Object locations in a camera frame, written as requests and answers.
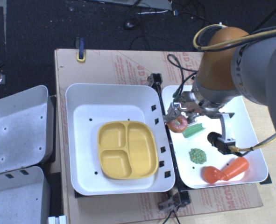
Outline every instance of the black floor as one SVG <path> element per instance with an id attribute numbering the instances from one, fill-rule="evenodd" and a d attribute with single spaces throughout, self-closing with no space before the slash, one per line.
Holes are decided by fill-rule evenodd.
<path id="1" fill-rule="evenodd" d="M 74 48 L 76 37 L 85 49 L 196 51 L 194 35 L 210 24 L 247 32 L 276 26 L 276 0 L 174 0 L 172 7 L 178 16 L 95 1 L 7 0 L 6 37 L 0 7 L 0 98 L 40 84 L 55 94 L 54 50 Z M 134 16 L 141 25 L 125 30 Z"/>

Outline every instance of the orange toy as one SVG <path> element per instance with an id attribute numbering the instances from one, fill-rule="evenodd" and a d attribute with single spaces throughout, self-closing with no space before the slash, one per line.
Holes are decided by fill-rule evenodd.
<path id="1" fill-rule="evenodd" d="M 249 162 L 244 157 L 238 157 L 223 171 L 213 166 L 208 166 L 204 170 L 204 180 L 208 183 L 215 183 L 219 180 L 228 181 L 238 174 L 245 172 L 249 168 Z"/>

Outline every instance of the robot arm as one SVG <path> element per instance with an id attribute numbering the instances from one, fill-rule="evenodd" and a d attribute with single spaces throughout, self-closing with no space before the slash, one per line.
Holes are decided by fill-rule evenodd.
<path id="1" fill-rule="evenodd" d="M 164 121 L 176 119 L 185 112 L 188 123 L 200 115 L 220 119 L 222 134 L 210 134 L 208 140 L 223 154 L 231 154 L 235 147 L 230 118 L 233 113 L 219 109 L 234 97 L 243 95 L 252 102 L 266 105 L 276 130 L 276 28 L 253 34 L 233 27 L 219 27 L 207 47 L 194 46 L 204 51 L 191 91 L 182 92 L 170 105 Z"/>

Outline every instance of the yellow plate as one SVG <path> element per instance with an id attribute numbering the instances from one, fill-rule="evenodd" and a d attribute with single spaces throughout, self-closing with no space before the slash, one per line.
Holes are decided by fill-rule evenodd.
<path id="1" fill-rule="evenodd" d="M 114 179 L 138 179 L 158 168 L 156 143 L 151 129 L 137 121 L 115 121 L 98 131 L 99 161 Z"/>

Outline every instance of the black mouse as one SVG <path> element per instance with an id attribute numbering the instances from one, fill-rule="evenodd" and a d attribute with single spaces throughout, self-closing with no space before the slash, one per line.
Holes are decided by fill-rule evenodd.
<path id="1" fill-rule="evenodd" d="M 133 29 L 140 25 L 140 21 L 136 17 L 131 17 L 125 20 L 123 27 L 125 30 Z"/>

